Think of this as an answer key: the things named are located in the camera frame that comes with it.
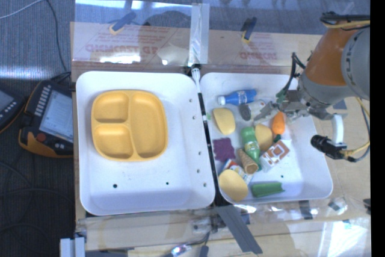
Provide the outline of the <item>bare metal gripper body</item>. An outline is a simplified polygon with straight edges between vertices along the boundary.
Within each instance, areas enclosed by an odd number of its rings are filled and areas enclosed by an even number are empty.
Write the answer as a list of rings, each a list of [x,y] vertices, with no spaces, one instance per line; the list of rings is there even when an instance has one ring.
[[[320,120],[331,120],[333,115],[327,111],[329,104],[325,104],[311,97],[304,90],[286,90],[277,96],[279,110],[290,119],[314,116]]]

